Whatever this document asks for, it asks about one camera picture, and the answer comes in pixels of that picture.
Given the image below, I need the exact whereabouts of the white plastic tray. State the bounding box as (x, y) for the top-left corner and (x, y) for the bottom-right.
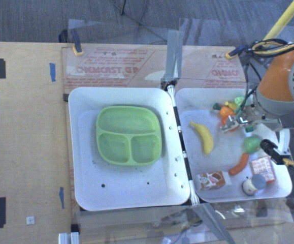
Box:
(68, 86), (191, 211)
(174, 87), (293, 203)

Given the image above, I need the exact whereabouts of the orange sausage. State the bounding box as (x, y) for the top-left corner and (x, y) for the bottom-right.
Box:
(228, 152), (250, 176)

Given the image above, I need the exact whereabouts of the orange and white carton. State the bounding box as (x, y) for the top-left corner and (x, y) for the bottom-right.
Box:
(249, 156), (277, 184)

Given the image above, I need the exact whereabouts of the brown and white carton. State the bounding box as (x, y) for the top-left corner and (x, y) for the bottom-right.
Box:
(196, 170), (233, 191)

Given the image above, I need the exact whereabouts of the brown cardboard board red print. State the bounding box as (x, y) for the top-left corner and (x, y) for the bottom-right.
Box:
(61, 43), (294, 230)

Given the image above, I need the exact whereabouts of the green round toy fruit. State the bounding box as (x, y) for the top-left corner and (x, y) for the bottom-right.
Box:
(243, 136), (263, 155)

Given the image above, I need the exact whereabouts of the yellow banana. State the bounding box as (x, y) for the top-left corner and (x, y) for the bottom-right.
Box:
(189, 120), (215, 156)

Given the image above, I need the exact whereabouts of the green divided plate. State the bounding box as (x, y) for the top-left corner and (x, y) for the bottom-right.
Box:
(95, 105), (162, 166)

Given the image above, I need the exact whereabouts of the orange carrot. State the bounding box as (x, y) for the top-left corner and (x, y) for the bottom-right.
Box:
(212, 103), (237, 118)

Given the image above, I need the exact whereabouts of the black cylinder on white bracket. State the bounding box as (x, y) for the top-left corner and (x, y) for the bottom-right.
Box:
(259, 128), (292, 166)

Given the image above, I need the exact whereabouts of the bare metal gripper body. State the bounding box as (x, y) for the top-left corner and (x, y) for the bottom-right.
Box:
(238, 103), (270, 127)

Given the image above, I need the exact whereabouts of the thin black and white rod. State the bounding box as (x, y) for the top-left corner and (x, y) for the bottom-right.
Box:
(167, 84), (201, 206)

